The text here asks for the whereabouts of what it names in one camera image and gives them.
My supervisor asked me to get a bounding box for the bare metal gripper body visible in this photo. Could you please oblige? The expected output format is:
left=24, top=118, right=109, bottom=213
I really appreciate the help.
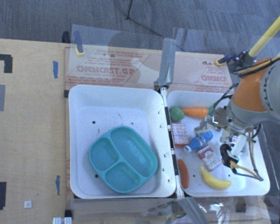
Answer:
left=209, top=106, right=256, bottom=137

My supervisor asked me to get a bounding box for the blue bottle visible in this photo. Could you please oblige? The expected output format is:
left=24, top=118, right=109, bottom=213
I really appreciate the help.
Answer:
left=183, top=129, right=214, bottom=155

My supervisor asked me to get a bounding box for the orange carrot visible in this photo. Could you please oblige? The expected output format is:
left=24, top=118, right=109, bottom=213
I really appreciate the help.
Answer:
left=181, top=106, right=209, bottom=119

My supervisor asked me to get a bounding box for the red and white carton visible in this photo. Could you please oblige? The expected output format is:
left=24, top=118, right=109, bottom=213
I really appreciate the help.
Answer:
left=170, top=123, right=191, bottom=148

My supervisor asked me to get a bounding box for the red and white packet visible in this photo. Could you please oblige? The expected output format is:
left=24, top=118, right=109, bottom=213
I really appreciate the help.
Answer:
left=195, top=144, right=224, bottom=173

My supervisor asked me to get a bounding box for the green broccoli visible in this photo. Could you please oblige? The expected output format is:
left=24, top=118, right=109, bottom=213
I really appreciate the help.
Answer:
left=169, top=106, right=186, bottom=123

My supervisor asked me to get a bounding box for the yellow banana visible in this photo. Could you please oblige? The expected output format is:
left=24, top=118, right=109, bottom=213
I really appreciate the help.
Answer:
left=198, top=166, right=233, bottom=191

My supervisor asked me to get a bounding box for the red sausage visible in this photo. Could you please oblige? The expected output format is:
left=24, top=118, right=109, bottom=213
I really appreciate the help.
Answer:
left=175, top=159, right=191, bottom=190

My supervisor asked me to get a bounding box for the white plastic tray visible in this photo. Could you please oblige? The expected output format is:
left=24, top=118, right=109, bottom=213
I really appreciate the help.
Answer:
left=161, top=90, right=276, bottom=202
left=63, top=83, right=182, bottom=204

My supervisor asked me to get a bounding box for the green divided plate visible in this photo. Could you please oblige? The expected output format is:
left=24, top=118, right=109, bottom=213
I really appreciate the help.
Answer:
left=86, top=124, right=161, bottom=196

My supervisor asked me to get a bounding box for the brown cardboard board red print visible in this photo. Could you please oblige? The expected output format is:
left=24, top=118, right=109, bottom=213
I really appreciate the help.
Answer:
left=56, top=45, right=280, bottom=224

